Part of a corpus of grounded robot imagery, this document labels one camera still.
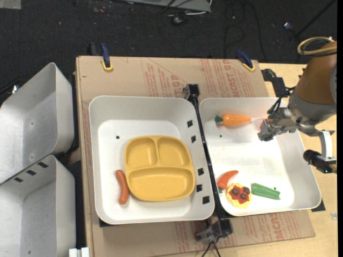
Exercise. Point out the green toy celery stick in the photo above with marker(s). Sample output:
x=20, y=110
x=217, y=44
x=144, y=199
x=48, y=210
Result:
x=265, y=191

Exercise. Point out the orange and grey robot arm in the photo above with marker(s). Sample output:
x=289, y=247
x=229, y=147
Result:
x=316, y=84

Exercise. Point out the brown cardboard board red print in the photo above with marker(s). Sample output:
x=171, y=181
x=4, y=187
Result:
x=150, y=74

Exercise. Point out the yellow toy spaghetti with meatballs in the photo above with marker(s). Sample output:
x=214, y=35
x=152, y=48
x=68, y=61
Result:
x=238, y=197

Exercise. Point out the white plastic tray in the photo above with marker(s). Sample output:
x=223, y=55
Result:
x=112, y=132
x=257, y=159

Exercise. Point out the orange toy sausage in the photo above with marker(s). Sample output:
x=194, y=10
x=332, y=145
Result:
x=123, y=187

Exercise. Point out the thin black rod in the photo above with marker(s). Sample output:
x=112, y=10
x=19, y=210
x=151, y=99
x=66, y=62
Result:
x=207, y=154

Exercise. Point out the black cylinder on white bracket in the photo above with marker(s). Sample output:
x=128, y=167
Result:
x=319, y=160

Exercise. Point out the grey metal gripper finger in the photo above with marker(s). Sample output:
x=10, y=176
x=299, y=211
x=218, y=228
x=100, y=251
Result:
x=263, y=135
x=273, y=133

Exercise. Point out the red toy chili pepper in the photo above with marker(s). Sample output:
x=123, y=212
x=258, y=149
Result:
x=224, y=179

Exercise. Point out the yellow divided plate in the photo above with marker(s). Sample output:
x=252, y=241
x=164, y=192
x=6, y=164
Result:
x=159, y=170

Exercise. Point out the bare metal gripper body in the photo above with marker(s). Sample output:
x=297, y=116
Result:
x=284, y=120

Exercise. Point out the orange toy carrot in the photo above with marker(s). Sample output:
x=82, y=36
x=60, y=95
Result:
x=234, y=120

